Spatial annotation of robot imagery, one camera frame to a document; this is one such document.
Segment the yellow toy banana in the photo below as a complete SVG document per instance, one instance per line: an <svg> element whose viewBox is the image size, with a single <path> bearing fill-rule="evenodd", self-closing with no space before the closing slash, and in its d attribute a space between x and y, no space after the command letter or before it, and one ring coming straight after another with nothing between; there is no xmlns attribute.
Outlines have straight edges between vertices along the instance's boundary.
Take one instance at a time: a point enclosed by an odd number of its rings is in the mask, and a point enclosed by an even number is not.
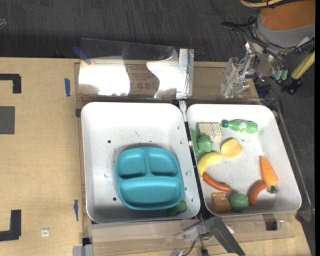
<svg viewBox="0 0 320 256"><path fill-rule="evenodd" d="M217 152L210 152L205 154L203 157L201 157L201 159L199 160L199 162L197 163L198 166L198 171L199 171L199 175L201 177L201 179L203 178L203 174L206 171L206 168L209 164L211 164L212 162L216 162L220 159L222 159L222 155L217 153Z"/></svg>

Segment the toy bottle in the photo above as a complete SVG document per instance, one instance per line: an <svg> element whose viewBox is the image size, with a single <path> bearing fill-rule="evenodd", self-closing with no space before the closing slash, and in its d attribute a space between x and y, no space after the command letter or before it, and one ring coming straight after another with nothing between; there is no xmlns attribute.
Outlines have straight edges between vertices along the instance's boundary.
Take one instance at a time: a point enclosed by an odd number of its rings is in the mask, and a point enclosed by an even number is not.
<svg viewBox="0 0 320 256"><path fill-rule="evenodd" d="M229 127L230 129L240 133L255 134L258 131L257 123L242 119L235 119L233 121L222 120L222 127Z"/></svg>

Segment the sausage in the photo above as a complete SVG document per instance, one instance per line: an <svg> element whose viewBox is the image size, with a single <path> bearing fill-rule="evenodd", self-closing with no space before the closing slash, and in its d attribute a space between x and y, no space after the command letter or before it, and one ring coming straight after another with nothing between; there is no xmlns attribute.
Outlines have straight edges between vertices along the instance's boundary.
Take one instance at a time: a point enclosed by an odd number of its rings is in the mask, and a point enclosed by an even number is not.
<svg viewBox="0 0 320 256"><path fill-rule="evenodd" d="M249 205L255 206L257 203L258 194L267 188L267 184L264 181L259 182L255 187L252 189L249 195Z"/></svg>
<svg viewBox="0 0 320 256"><path fill-rule="evenodd" d="M227 184L220 183L213 178L210 177L210 175L206 172L202 175L203 180L205 183L207 183L209 186L213 187L216 190L220 190L222 192L229 192L231 191L231 187Z"/></svg>

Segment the blue plate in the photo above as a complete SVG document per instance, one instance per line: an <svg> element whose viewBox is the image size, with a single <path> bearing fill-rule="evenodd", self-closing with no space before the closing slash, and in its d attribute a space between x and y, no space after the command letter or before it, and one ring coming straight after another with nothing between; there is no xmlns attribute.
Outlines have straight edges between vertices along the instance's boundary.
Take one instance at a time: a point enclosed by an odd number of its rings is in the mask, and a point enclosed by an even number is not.
<svg viewBox="0 0 320 256"><path fill-rule="evenodd" d="M176 206L184 197L184 182L176 157L159 147L123 151L115 165L116 186L122 203L141 211Z"/></svg>

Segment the dark gray floor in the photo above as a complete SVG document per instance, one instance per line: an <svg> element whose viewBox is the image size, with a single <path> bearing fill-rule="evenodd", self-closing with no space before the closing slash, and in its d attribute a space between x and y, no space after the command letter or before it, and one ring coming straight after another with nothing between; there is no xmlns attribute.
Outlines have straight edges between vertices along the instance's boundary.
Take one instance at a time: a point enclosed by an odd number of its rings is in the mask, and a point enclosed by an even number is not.
<svg viewBox="0 0 320 256"><path fill-rule="evenodd" d="M259 10L238 0L1 0L0 57L76 58L81 38L195 48L196 61L244 56L244 40L221 22L247 22ZM205 39L205 45L199 42ZM302 57L290 57L293 69ZM312 208L315 207L315 69L281 100L283 117ZM315 215L302 223L315 255Z"/></svg>

